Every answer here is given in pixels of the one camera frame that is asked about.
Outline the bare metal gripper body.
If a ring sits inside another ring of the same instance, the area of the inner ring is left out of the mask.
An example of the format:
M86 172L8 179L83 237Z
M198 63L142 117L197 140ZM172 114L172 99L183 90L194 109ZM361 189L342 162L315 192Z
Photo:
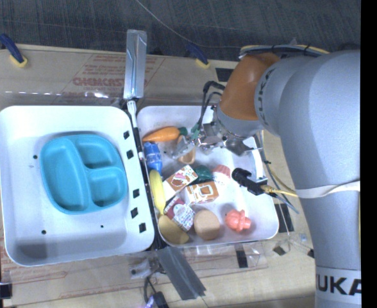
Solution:
M250 133L245 132L242 128L229 129L220 121L212 121L201 126L197 142L215 142L216 145L213 150L222 148L237 156L243 156L254 150L254 148L244 143L251 136Z

